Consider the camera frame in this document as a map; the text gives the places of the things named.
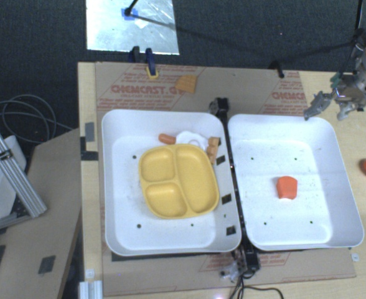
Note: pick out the brown cardboard board red print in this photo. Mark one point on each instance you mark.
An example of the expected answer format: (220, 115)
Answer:
(248, 86)

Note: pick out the white fried egg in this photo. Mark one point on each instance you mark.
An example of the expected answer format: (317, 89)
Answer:
(187, 136)

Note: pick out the white plastic tray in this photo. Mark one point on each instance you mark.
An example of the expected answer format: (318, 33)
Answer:
(124, 198)
(313, 223)

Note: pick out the orange sausage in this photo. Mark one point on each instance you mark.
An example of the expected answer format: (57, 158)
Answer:
(167, 138)

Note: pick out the yellow divided plate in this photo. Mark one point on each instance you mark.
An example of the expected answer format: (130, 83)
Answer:
(186, 179)

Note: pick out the thin black rod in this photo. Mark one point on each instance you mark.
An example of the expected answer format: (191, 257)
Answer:
(232, 167)

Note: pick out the tan biscuit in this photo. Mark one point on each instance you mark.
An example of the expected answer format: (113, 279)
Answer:
(213, 149)

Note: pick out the orange carrot chunk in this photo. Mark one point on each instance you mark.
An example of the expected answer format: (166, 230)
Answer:
(287, 188)

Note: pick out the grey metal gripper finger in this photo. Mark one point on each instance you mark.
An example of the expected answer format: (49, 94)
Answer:
(346, 109)
(317, 104)

